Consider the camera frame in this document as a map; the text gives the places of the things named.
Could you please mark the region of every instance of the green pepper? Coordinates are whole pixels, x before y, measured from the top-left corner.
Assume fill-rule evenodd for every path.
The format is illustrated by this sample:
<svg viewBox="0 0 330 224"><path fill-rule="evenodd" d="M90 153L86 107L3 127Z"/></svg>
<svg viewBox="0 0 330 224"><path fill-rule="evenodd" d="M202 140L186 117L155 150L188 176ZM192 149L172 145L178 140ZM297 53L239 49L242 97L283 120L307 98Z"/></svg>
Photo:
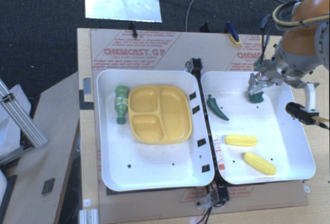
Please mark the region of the green pepper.
<svg viewBox="0 0 330 224"><path fill-rule="evenodd" d="M223 112L220 110L220 108L217 105L216 99L212 98L211 94L208 94L208 100L206 101L206 103L216 116L224 120L229 120L227 116L223 114Z"/></svg>

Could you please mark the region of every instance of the black clamp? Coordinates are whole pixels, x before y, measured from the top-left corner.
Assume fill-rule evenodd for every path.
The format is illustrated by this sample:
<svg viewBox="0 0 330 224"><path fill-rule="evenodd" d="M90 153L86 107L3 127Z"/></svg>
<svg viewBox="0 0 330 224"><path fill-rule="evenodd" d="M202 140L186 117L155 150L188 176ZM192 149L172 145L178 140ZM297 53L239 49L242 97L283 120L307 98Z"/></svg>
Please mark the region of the black clamp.
<svg viewBox="0 0 330 224"><path fill-rule="evenodd" d="M9 101L11 101L12 99L14 99L14 94L9 93L7 95L5 95L4 97L2 97L2 99L0 99L0 103L7 103Z"/></svg>

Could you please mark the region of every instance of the yellow corn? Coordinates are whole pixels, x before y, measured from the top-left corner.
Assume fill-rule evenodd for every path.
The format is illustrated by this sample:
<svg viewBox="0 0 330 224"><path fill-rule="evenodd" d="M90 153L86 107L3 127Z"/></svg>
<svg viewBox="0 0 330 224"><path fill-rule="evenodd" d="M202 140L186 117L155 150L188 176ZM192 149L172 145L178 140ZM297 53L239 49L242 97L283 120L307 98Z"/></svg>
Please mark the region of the yellow corn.
<svg viewBox="0 0 330 224"><path fill-rule="evenodd" d="M264 158L260 156L247 152L244 155L244 160L255 169L259 170L260 172L264 173L265 175L273 176L276 174L276 167L272 163L268 162Z"/></svg>
<svg viewBox="0 0 330 224"><path fill-rule="evenodd" d="M237 146L256 146L258 139L251 135L228 134L225 136L225 143Z"/></svg>

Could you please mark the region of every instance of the toy bottle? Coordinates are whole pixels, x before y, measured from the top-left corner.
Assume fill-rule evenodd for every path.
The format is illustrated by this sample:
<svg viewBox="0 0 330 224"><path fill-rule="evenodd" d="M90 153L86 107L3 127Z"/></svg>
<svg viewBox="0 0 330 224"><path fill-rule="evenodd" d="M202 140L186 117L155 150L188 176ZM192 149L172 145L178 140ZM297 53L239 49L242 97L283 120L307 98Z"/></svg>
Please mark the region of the toy bottle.
<svg viewBox="0 0 330 224"><path fill-rule="evenodd" d="M126 86L117 86L115 89L115 102L114 108L117 111L117 123L118 124L125 124L125 113L128 109L127 107L127 95L128 95L128 87Z"/></svg>

